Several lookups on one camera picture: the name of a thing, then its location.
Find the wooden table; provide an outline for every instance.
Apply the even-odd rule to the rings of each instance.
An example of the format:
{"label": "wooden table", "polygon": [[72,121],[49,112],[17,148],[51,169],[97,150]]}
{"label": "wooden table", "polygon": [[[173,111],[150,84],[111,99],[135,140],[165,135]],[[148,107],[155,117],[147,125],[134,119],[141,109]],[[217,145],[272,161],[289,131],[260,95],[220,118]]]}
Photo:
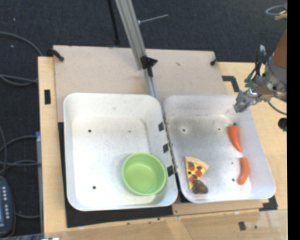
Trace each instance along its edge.
{"label": "wooden table", "polygon": [[[55,48],[58,48],[61,55],[64,55],[70,49],[65,46],[56,46]],[[168,52],[168,50],[149,51],[150,54],[158,56]],[[193,53],[178,51],[175,53],[176,58],[179,57],[176,62],[181,64],[182,56],[190,56]],[[207,52],[206,54],[207,57],[202,59],[204,63],[214,59],[213,52]],[[80,61],[77,63],[86,65],[89,59],[87,56],[91,57],[92,55],[84,52],[79,56]],[[103,62],[103,67],[106,67],[107,61]],[[43,219],[46,237],[76,239],[84,236],[84,239],[95,239],[98,236],[101,239],[113,239],[120,236],[120,239],[161,238],[183,240],[201,239],[202,236],[205,239],[223,239],[223,236],[226,236],[227,239],[255,239],[264,236],[266,236],[265,239],[269,239],[271,236],[286,239],[288,237],[287,133],[278,127],[278,121],[283,116],[264,102],[252,106],[250,110],[276,183],[275,200],[278,204],[277,210],[259,211],[259,208],[262,208],[268,200],[218,202],[199,205],[180,203],[177,200],[173,204],[173,216],[67,228],[58,133],[57,104],[60,105],[60,101],[57,102],[56,79],[58,77],[56,77],[55,72],[58,63],[60,62],[53,57],[42,56],[38,58]],[[194,67],[203,67],[201,59],[195,62],[192,60],[191,64]],[[218,62],[215,66],[209,65],[209,67],[214,67],[220,76],[235,77],[239,87],[245,90],[244,79],[251,72],[254,64]],[[224,89],[221,92],[235,94],[230,82],[226,81],[223,84]],[[47,91],[50,96],[48,104]],[[284,102],[273,100],[272,103],[278,109],[286,111]]]}

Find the metal pole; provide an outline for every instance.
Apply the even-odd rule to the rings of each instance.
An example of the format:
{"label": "metal pole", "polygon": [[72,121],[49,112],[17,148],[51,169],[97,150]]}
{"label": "metal pole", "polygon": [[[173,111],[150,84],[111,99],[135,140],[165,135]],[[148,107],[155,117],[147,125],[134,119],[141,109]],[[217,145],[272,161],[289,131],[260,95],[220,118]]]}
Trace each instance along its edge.
{"label": "metal pole", "polygon": [[[138,69],[143,69],[141,58],[147,56],[147,53],[143,38],[141,36],[139,23],[132,4],[132,0],[115,0],[115,3],[119,10],[123,27],[127,35],[130,47],[132,49],[137,67]],[[145,70],[144,73],[150,95],[157,98],[153,78],[148,75],[147,70]]]}

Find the carrot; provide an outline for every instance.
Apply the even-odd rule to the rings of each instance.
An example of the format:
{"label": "carrot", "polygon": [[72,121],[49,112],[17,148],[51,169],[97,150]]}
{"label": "carrot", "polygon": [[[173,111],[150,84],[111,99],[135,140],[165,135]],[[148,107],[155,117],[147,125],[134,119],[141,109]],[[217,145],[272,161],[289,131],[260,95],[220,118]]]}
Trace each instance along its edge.
{"label": "carrot", "polygon": [[249,175],[249,163],[246,157],[240,158],[240,167],[241,167],[241,173],[238,178],[238,184],[243,185],[245,184]]}
{"label": "carrot", "polygon": [[234,123],[233,125],[231,125],[229,127],[229,137],[230,137],[230,140],[231,140],[232,144],[234,145],[234,147],[239,152],[242,152],[242,148],[241,148],[241,145],[240,145],[240,142],[239,142],[238,133],[239,133],[239,128],[236,125],[236,123]]}

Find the black device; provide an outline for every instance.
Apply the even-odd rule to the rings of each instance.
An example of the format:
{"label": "black device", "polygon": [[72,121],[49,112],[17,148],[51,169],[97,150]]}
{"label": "black device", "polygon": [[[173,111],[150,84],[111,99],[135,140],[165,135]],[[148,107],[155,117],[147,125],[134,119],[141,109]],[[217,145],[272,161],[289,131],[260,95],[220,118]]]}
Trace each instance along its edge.
{"label": "black device", "polygon": [[7,180],[0,176],[0,238],[9,237],[15,229],[15,208]]}

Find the green plate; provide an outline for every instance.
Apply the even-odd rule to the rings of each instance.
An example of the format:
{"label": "green plate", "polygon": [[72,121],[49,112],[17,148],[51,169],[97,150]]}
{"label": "green plate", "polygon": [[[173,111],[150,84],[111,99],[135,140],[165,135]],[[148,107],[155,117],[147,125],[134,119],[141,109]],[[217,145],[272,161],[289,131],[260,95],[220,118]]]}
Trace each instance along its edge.
{"label": "green plate", "polygon": [[154,155],[138,152],[124,161],[122,178],[126,187],[134,194],[151,196],[164,188],[167,173],[162,162]]}

